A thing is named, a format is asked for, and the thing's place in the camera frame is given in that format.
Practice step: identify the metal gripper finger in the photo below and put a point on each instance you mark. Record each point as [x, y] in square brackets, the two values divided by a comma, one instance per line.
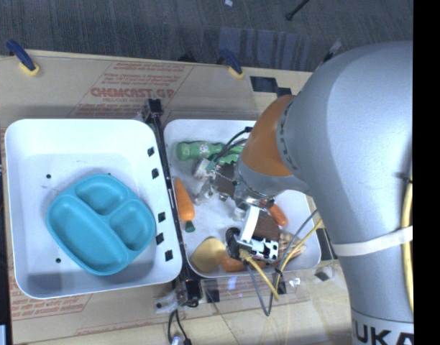
[202, 194]
[202, 167]

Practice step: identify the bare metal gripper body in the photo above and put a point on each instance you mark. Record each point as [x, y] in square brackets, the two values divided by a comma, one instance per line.
[226, 182]

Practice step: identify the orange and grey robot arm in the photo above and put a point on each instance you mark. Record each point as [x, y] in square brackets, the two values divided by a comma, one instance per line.
[353, 149]

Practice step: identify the orange carrot with green top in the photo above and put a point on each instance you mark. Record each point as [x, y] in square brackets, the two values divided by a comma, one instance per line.
[184, 201]

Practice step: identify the green plastic bottle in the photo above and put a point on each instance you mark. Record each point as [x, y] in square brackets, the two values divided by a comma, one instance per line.
[191, 150]

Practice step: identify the white plastic tray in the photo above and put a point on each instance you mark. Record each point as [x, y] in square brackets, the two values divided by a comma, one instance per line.
[213, 131]
[90, 142]

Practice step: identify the thin black and white rod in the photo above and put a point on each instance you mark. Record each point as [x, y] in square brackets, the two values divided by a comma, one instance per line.
[167, 178]

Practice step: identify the yellow rounded toy food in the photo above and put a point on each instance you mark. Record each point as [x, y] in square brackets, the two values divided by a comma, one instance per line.
[207, 253]

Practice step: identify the orange toy sausage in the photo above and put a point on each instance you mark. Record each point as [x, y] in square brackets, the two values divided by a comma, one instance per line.
[279, 215]

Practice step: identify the orange rounded toy food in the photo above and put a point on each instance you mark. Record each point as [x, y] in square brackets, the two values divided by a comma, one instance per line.
[231, 264]

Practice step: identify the beige toy pastry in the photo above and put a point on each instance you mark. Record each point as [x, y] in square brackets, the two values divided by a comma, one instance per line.
[293, 244]

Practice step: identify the blue divided plate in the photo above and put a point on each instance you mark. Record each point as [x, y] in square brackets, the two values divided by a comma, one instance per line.
[97, 225]

